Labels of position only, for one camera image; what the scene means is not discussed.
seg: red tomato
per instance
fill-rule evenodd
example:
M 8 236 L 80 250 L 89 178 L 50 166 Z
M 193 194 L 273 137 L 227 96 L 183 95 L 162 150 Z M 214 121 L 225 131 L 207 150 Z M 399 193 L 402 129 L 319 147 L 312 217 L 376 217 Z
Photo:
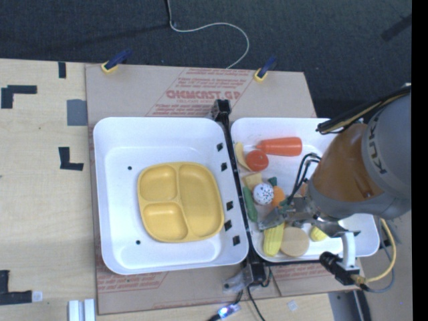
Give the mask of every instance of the red tomato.
M 252 171 L 262 171 L 269 165 L 268 156 L 261 150 L 252 150 L 247 153 L 245 162 Z

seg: yellow plate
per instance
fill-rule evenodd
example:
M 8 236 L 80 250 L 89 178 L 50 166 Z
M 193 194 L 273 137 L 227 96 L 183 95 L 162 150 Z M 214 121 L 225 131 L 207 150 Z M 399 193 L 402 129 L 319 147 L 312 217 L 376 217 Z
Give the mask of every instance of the yellow plate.
M 138 176 L 137 191 L 142 222 L 156 240 L 203 240 L 220 232 L 224 224 L 217 182 L 198 163 L 148 167 Z

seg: black carpet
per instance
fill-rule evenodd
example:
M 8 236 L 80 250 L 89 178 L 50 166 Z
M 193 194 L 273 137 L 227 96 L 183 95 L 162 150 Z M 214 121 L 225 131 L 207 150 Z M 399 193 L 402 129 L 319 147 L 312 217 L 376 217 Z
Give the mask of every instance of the black carpet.
M 234 68 L 304 72 L 319 117 L 411 82 L 412 0 L 170 0 L 178 29 L 232 23 Z M 244 36 L 169 27 L 165 0 L 0 0 L 0 58 L 226 68 Z

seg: cardboard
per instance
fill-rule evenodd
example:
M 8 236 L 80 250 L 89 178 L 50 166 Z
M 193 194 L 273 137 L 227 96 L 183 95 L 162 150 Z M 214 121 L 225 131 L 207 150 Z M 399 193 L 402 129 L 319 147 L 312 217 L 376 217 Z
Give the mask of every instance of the cardboard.
M 237 274 L 240 265 L 132 276 L 107 269 L 100 253 L 92 131 L 110 116 L 204 117 L 216 99 L 231 102 L 231 122 L 246 116 L 316 116 L 303 73 L 269 72 L 263 82 L 253 75 L 251 70 L 124 65 L 105 74 L 98 64 L 86 65 L 99 314 L 234 301 L 233 294 L 223 292 L 223 282 Z M 319 263 L 278 266 L 272 272 L 274 284 L 256 289 L 255 299 L 352 289 L 339 284 Z

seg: blue and yellow clamp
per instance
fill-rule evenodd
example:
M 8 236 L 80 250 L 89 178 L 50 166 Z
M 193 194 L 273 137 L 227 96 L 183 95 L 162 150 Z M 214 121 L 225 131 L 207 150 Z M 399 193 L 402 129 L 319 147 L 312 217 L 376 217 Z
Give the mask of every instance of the blue and yellow clamp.
M 257 82 L 263 82 L 266 76 L 268 75 L 268 70 L 272 70 L 274 67 L 276 67 L 276 57 L 271 56 L 270 59 L 267 60 L 265 65 L 254 73 L 254 80 L 256 80 Z
M 118 68 L 118 64 L 126 62 L 126 60 L 129 58 L 131 53 L 132 53 L 132 50 L 129 50 L 129 49 L 119 52 L 113 58 L 111 58 L 106 63 L 103 63 L 101 65 L 102 71 L 105 72 L 106 74 L 113 72 Z

